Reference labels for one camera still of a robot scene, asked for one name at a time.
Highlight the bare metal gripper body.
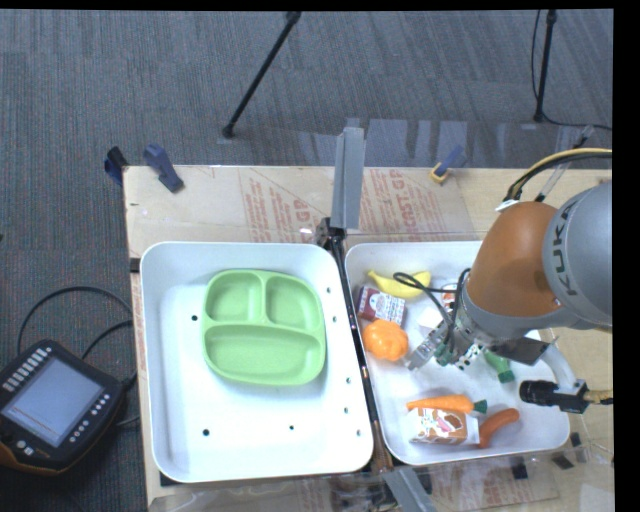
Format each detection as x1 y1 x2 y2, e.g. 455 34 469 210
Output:
425 312 501 372

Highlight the white plastic tray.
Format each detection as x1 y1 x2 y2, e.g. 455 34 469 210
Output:
343 240 573 467
139 241 376 485

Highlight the orange bell pepper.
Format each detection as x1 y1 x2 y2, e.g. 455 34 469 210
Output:
361 319 410 363

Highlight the red and white packet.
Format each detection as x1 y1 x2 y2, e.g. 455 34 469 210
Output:
439 283 464 314

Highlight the green bottle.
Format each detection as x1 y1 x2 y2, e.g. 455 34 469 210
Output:
481 349 517 384

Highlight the orange carrot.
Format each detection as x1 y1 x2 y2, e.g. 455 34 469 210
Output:
405 393 489 416

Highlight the dark red carton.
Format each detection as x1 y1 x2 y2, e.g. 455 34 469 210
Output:
355 285 408 324

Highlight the yellow banana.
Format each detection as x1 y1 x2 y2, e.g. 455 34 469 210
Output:
366 269 433 301

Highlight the orange and white carton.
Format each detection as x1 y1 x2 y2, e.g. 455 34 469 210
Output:
406 406 482 448

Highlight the orange sausage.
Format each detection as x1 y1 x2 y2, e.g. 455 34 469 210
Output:
476 407 521 449

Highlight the green divided plate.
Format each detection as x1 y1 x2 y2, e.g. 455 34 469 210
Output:
200 268 328 388

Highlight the brown cardboard board red print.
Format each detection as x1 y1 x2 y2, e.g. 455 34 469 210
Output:
122 165 613 512

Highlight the black stand leg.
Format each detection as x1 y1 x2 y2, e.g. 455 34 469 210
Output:
531 10 559 124
221 10 304 140

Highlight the black cylinder on white bracket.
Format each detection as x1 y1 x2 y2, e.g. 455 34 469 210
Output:
518 343 592 415

